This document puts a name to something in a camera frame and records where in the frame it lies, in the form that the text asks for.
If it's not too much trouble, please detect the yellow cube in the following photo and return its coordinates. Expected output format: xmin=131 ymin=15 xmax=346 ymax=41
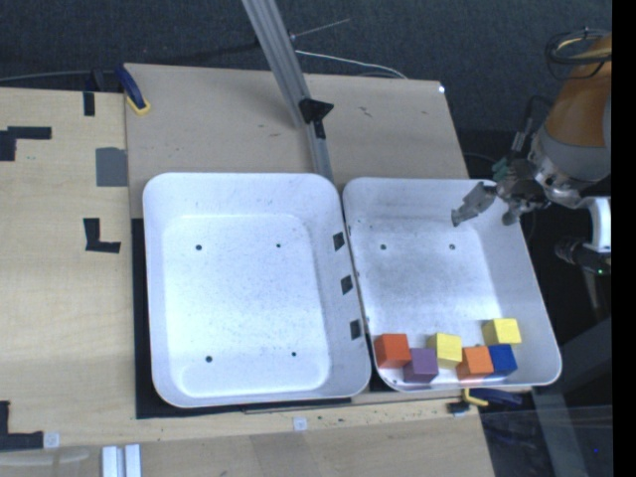
xmin=425 ymin=331 xmax=465 ymax=371
xmin=481 ymin=317 xmax=523 ymax=348

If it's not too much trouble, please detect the brown cardboard board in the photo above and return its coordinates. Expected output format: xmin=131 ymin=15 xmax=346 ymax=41
xmin=122 ymin=62 xmax=534 ymax=415

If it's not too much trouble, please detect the purple cube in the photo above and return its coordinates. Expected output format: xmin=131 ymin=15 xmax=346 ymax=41
xmin=401 ymin=347 xmax=441 ymax=385

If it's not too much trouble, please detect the white plastic tray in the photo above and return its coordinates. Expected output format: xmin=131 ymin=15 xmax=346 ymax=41
xmin=141 ymin=171 xmax=374 ymax=409
xmin=341 ymin=176 xmax=563 ymax=394

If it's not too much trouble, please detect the blue cube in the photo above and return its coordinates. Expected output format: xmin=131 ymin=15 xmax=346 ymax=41
xmin=487 ymin=343 xmax=520 ymax=379

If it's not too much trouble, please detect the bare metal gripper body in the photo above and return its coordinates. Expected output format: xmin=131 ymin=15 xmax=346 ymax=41
xmin=495 ymin=158 xmax=583 ymax=214

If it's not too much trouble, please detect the black cylinder on white bracket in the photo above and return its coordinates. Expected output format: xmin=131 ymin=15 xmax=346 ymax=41
xmin=554 ymin=196 xmax=613 ymax=273

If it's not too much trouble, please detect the orange cube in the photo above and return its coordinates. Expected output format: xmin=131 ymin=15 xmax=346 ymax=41
xmin=373 ymin=332 xmax=413 ymax=370
xmin=455 ymin=345 xmax=496 ymax=382

